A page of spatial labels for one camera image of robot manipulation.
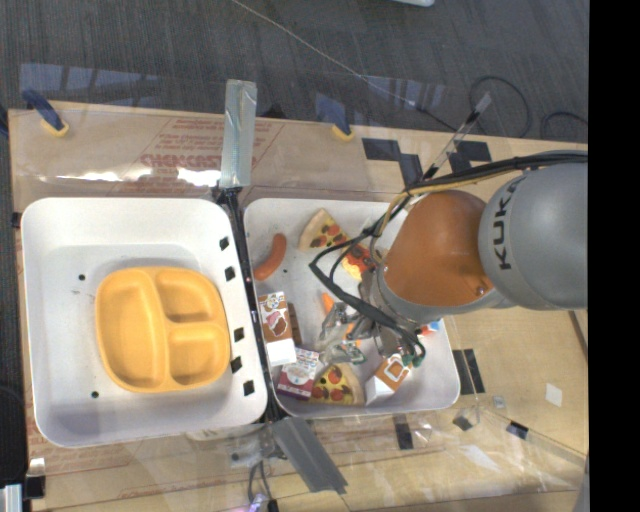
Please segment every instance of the orange divided plate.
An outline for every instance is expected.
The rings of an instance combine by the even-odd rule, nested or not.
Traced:
[[[98,347],[113,381],[160,393],[210,384],[229,366],[224,305],[203,274],[136,267],[109,274],[96,295]]]

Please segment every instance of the white string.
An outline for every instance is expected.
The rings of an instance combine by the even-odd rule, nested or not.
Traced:
[[[347,71],[348,73],[350,73],[351,75],[355,76],[356,78],[359,78],[360,80],[362,80],[363,82],[365,82],[369,87],[373,88],[373,89],[377,89],[385,94],[388,94],[389,96],[400,100],[404,103],[407,103],[409,106],[415,108],[416,106],[416,102],[413,100],[410,100],[408,98],[404,98],[402,96],[399,96],[398,94],[394,94],[391,91],[389,91],[388,89],[385,89],[384,87],[381,87],[379,85],[377,85],[376,83],[372,82],[368,77],[366,77],[365,75],[362,75],[360,73],[358,73],[356,70],[351,69],[349,66],[347,66],[346,64],[343,64],[342,62],[340,62],[339,60],[334,59],[333,57],[331,57],[331,55],[327,55],[326,53],[324,53],[322,50],[319,50],[318,48],[316,48],[315,46],[313,46],[312,44],[308,43],[307,41],[305,41],[304,39],[302,39],[299,35],[291,32],[291,30],[289,30],[288,28],[280,25],[279,23],[273,21],[271,18],[269,18],[268,16],[265,16],[262,13],[259,13],[258,11],[256,11],[255,9],[252,9],[251,7],[249,7],[248,5],[243,4],[242,2],[240,2],[240,0],[231,0],[231,2],[233,2],[234,4],[236,4],[237,6],[241,7],[242,9],[245,9],[246,11],[249,11],[251,14],[253,14],[254,16],[257,16],[258,18],[260,18],[261,20],[266,21],[267,23],[270,23],[271,25],[273,25],[274,27],[282,30],[284,33],[288,34],[289,36],[293,37],[296,41],[298,41],[300,44],[303,44],[304,46],[306,46],[307,48],[309,48],[310,50],[316,52],[318,55],[324,57],[325,59],[327,59],[330,62],[333,62],[336,66],[344,69],[345,71]]]

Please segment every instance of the gray carpet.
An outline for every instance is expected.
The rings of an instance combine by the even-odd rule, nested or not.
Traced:
[[[0,103],[24,108],[32,87],[50,99],[221,112],[236,78],[258,84],[261,115],[316,120],[320,94],[351,123],[451,131],[489,91],[475,132],[587,142],[588,0],[244,3],[3,0]],[[4,139],[0,173],[1,487],[25,462]]]

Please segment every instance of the table surface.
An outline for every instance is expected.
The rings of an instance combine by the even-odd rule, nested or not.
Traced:
[[[114,122],[125,131],[132,129],[123,128],[132,119],[128,116],[140,113],[139,109],[80,104],[57,107],[63,114],[68,111],[71,119],[74,112],[80,112],[85,121],[108,111],[121,116]],[[40,157],[27,156],[21,146],[20,130],[33,133],[34,115],[10,112],[12,170],[16,200],[24,201],[22,206],[52,190],[42,187],[46,183],[42,176],[29,176]],[[144,111],[142,118],[134,117],[146,129],[144,120],[153,115],[214,122],[221,117],[161,111]],[[260,133],[265,144],[257,151],[254,182],[243,197],[245,206],[262,197],[388,201],[403,186],[400,162],[368,158],[371,155],[363,150],[364,142],[395,141],[400,154],[417,155],[426,166],[450,140],[450,135],[439,132],[355,126],[355,139],[345,143],[332,138],[330,127],[323,123],[275,119],[260,123],[264,123]],[[157,135],[158,130],[149,137]],[[465,140],[484,144],[494,161],[548,150],[586,149],[579,144],[475,135]],[[99,148],[91,151],[97,152],[94,158],[104,158]],[[72,156],[74,148],[70,147],[65,157],[57,157],[57,163],[62,165],[64,158]],[[121,163],[118,156],[114,158]],[[360,178],[357,185],[349,180],[345,184],[341,178],[349,170],[361,173],[366,186],[359,185]],[[301,181],[278,182],[279,177],[291,176],[301,176]],[[509,178],[465,189],[486,200]],[[89,195],[103,193],[91,190]],[[63,192],[75,193],[76,189]],[[16,236],[20,249],[19,233]],[[22,279],[19,284],[23,301]],[[26,333],[24,308],[21,320]],[[280,510],[571,509],[589,450],[586,312],[535,312],[516,307],[446,317],[445,324],[454,352],[475,372],[475,387],[442,410],[313,421],[318,438],[348,482],[347,493],[310,493],[288,461],[269,459],[265,463],[268,484]],[[23,344],[26,354],[26,339]],[[26,398],[31,412],[26,359]],[[252,430],[65,449],[50,444],[31,416],[30,456],[45,458],[48,475],[46,498],[34,501],[34,509],[245,510],[249,466],[256,451]],[[264,492],[259,477],[253,488]],[[487,497],[492,499],[474,499]]]

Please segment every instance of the black hole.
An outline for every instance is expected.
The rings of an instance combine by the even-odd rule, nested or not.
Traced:
[[[248,380],[247,382],[244,383],[244,396],[250,395],[254,391],[255,391],[255,388],[253,386],[252,380]]]
[[[242,359],[238,356],[231,361],[231,373],[236,373],[240,368],[242,368]]]

